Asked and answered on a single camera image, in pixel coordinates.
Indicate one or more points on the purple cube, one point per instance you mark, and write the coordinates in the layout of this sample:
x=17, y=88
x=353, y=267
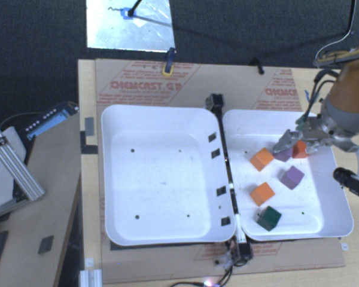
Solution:
x=292, y=177
x=284, y=155

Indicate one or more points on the green cube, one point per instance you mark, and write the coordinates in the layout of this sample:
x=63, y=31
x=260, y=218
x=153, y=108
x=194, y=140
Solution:
x=268, y=218

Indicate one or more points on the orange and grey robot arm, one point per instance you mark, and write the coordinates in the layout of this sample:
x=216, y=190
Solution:
x=351, y=85

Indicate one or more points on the black cylinder on white bracket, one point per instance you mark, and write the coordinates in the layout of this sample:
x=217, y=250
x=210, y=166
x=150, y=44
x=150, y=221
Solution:
x=351, y=179

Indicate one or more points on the brown cardboard board red print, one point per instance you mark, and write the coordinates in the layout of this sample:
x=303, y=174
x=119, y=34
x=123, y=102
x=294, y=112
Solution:
x=182, y=79

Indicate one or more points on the thin black and white rod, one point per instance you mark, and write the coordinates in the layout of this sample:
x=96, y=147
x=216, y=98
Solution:
x=229, y=175

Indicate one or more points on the orange cube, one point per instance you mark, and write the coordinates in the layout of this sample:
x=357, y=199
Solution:
x=262, y=193
x=261, y=159

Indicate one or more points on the red cube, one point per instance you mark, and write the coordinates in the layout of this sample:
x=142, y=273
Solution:
x=299, y=149

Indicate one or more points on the white plastic tray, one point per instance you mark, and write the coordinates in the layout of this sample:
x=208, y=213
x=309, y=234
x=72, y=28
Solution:
x=161, y=175
x=305, y=202

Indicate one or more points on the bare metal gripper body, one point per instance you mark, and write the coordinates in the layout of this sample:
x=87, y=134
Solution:
x=320, y=133

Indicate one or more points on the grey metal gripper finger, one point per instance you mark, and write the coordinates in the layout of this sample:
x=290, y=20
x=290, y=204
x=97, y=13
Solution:
x=285, y=141
x=312, y=149

